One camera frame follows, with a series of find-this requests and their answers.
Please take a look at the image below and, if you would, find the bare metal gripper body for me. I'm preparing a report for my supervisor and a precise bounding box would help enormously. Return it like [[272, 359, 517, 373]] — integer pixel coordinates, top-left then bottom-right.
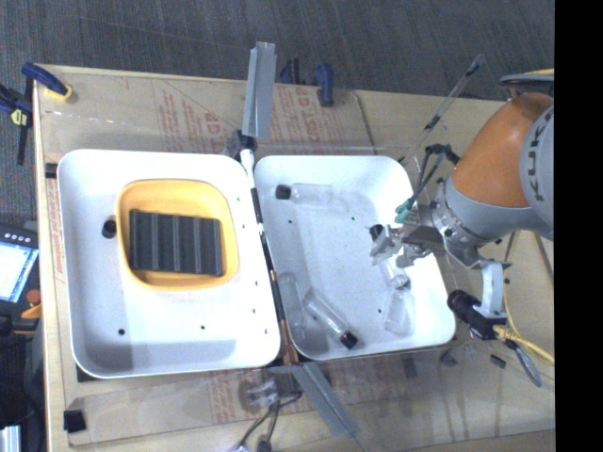
[[399, 202, 457, 259]]

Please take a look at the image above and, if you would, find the clear plastic bottle without cap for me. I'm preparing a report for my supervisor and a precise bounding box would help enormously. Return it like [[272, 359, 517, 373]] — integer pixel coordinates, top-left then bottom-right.
[[383, 288, 416, 337]]

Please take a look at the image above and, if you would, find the white plastic tray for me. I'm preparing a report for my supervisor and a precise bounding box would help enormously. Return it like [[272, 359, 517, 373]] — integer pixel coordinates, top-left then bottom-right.
[[253, 153, 457, 363], [56, 148, 283, 379]]

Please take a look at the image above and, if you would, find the black ribbed insert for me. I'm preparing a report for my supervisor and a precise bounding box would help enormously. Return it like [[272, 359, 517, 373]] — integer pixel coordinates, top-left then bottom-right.
[[127, 209, 224, 278]]

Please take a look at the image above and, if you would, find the yellow rounded bowl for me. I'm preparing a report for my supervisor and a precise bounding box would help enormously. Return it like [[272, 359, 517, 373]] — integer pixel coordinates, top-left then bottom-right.
[[114, 178, 241, 293]]

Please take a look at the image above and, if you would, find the brown cardboard board red print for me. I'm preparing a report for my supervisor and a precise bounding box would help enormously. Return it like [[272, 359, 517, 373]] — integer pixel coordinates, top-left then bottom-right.
[[31, 62, 556, 452]]

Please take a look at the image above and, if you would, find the black cylinder on white bracket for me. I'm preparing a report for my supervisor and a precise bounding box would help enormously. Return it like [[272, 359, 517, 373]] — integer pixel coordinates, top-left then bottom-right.
[[446, 260, 513, 341]]

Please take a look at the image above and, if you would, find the black block with thin wires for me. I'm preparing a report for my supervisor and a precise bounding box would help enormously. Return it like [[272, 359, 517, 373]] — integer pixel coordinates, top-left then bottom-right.
[[269, 367, 303, 398], [220, 128, 259, 160]]

